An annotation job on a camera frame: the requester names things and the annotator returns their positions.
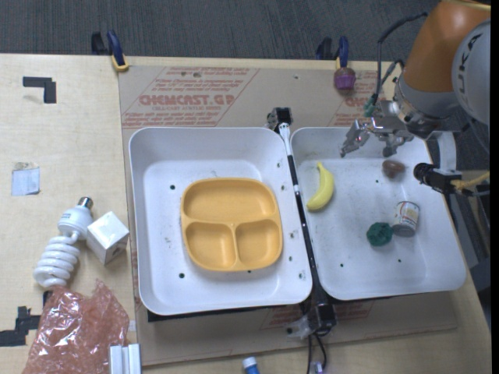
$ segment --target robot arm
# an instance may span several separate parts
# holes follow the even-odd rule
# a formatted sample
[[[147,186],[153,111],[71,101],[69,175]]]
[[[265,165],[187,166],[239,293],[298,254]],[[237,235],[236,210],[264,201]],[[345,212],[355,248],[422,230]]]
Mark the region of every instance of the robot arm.
[[[366,109],[368,118],[352,124],[342,157],[370,134],[386,143],[383,153],[389,157],[414,136],[428,139],[441,130],[459,108],[489,125],[490,6],[441,0],[414,41],[393,100],[377,101],[378,92]]]

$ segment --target white tray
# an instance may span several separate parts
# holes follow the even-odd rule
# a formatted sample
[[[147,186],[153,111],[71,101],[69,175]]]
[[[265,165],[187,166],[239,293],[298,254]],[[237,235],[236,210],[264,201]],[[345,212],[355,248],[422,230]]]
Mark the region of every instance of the white tray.
[[[333,199],[321,212],[306,211],[324,290],[334,298],[353,300],[460,288],[465,264],[444,197],[412,174],[416,164],[431,163],[426,144],[414,139],[400,146],[390,159],[402,162],[406,170],[390,180],[381,168],[385,144],[374,136],[340,157],[347,131],[301,128],[291,140],[303,203],[317,189],[317,161],[334,175]],[[416,234],[394,235],[384,246],[371,246],[366,237],[370,225],[391,222],[403,200],[420,208]]]
[[[129,141],[139,293],[162,316],[291,305],[312,288],[284,143],[265,128],[145,128]],[[184,189],[213,177],[255,178],[275,194],[283,249],[277,262],[251,272],[197,266],[182,241]]]

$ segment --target dark gray floor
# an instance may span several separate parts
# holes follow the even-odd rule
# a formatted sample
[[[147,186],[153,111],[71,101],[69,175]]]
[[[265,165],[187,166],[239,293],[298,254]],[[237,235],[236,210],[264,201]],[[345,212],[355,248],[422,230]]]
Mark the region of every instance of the dark gray floor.
[[[325,37],[349,39],[349,59],[377,59],[377,40],[436,0],[0,0],[0,52],[91,54],[94,31],[113,29],[126,55],[314,59]],[[422,19],[383,44],[385,61],[405,60]],[[460,129],[456,114],[449,126]],[[478,124],[478,137],[488,131]],[[458,170],[488,169],[490,156],[467,131],[456,136]],[[465,216],[469,208],[463,204]],[[476,237],[473,229],[471,238]],[[487,298],[483,298],[487,310]],[[490,315],[490,298],[488,302]]]

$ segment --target white bottle cap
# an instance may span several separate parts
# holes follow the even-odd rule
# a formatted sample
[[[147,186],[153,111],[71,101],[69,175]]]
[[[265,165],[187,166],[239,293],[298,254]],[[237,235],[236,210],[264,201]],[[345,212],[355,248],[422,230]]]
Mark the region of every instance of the white bottle cap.
[[[246,370],[248,367],[251,367],[252,365],[255,365],[257,363],[257,360],[251,356],[249,358],[245,358],[242,361],[242,367]]]

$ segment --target white cube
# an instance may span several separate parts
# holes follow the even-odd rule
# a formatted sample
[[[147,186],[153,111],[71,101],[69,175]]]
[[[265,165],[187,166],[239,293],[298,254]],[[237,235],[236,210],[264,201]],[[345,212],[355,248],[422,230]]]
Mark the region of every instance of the white cube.
[[[107,212],[87,227],[87,246],[102,264],[126,249],[129,230],[113,212]]]

